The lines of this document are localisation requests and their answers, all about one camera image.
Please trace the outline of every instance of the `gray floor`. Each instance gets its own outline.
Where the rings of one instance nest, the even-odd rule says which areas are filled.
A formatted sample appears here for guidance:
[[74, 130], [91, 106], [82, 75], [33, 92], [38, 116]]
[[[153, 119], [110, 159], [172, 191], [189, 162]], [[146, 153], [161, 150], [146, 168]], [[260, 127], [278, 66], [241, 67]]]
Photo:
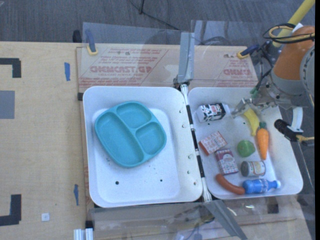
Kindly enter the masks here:
[[[81, 31], [84, 22], [190, 31], [192, 20], [203, 20], [259, 26], [252, 35], [262, 44], [263, 32], [287, 22], [304, 0], [145, 0], [143, 14], [136, 8], [141, 0], [1, 1], [0, 41], [72, 42], [74, 30]], [[315, 6], [301, 23], [315, 25]], [[306, 100], [301, 98], [301, 105], [306, 106], [302, 128], [307, 136], [314, 136], [314, 110]], [[284, 116], [290, 120], [290, 113]], [[297, 161], [306, 182], [301, 194], [309, 197], [302, 199], [301, 206], [315, 237], [315, 148], [293, 147], [298, 150]]]

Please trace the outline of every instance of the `wooden table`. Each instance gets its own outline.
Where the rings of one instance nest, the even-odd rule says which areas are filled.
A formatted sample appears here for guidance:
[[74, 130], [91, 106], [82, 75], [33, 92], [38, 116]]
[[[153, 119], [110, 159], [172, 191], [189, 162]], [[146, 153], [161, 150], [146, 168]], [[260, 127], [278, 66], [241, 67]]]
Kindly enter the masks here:
[[[14, 91], [14, 119], [0, 119], [0, 217], [10, 215], [11, 196], [21, 195], [21, 220], [0, 226], [0, 239], [73, 239], [74, 229], [85, 228], [81, 106], [77, 98], [79, 46], [0, 42], [0, 58], [21, 61], [21, 77], [13, 77], [11, 65], [0, 65], [0, 91]], [[65, 63], [70, 65], [69, 81]], [[293, 206], [296, 218], [269, 223], [271, 218], [242, 229], [249, 239], [258, 235], [266, 236], [264, 239], [310, 239], [294, 199]], [[42, 221], [42, 214], [48, 213], [49, 221]]]

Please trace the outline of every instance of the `plastic water bottle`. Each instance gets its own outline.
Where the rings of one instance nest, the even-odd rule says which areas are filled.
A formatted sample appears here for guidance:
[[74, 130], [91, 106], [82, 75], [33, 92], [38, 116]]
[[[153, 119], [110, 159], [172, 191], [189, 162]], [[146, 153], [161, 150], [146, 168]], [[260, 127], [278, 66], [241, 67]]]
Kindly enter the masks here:
[[245, 189], [246, 194], [260, 194], [265, 193], [268, 190], [274, 188], [278, 189], [281, 187], [281, 183], [278, 180], [269, 181], [265, 178], [254, 179], [254, 180], [245, 180], [242, 184]]

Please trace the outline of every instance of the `gray square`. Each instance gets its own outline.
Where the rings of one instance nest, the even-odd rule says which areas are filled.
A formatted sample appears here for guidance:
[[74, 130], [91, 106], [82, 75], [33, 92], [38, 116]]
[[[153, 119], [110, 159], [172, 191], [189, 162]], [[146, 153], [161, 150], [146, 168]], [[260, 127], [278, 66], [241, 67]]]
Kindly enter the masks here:
[[15, 119], [14, 90], [0, 90], [0, 119]]

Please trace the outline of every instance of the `white tray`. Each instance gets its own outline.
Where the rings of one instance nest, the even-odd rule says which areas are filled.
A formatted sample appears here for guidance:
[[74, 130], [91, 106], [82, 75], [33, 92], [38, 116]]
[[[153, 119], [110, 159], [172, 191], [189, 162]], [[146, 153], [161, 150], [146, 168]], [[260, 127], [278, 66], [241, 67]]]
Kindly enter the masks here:
[[[141, 102], [165, 130], [164, 149], [133, 168], [117, 165], [94, 130], [105, 110], [127, 101]], [[103, 208], [193, 202], [203, 192], [184, 97], [171, 87], [94, 86], [83, 95], [89, 193]]]
[[[249, 122], [243, 115], [235, 119], [230, 116], [209, 123], [199, 122], [195, 110], [201, 105], [215, 103], [224, 103], [234, 108], [242, 98], [250, 98], [250, 90], [251, 88], [196, 87], [188, 94], [197, 141], [199, 142], [211, 133], [219, 131], [228, 143], [223, 149], [231, 149], [239, 169], [242, 161], [261, 160], [256, 140], [251, 136]], [[259, 119], [266, 122], [270, 135], [267, 159], [264, 161], [266, 173], [264, 176], [261, 176], [261, 178], [269, 181], [279, 180], [281, 182], [281, 188], [271, 189], [264, 194], [233, 194], [222, 188], [215, 180], [216, 174], [220, 172], [216, 157], [213, 154], [207, 156], [201, 148], [199, 148], [206, 184], [208, 190], [215, 197], [219, 199], [243, 199], [295, 195], [302, 190], [303, 179], [291, 143], [274, 127], [274, 122], [281, 118], [278, 107], [268, 108], [259, 115]], [[241, 140], [253, 142], [256, 148], [255, 153], [246, 158], [240, 157], [237, 152], [237, 145]], [[242, 186], [245, 180], [258, 179], [258, 177], [244, 177], [240, 171], [236, 174], [226, 175], [225, 178], [237, 186]]]

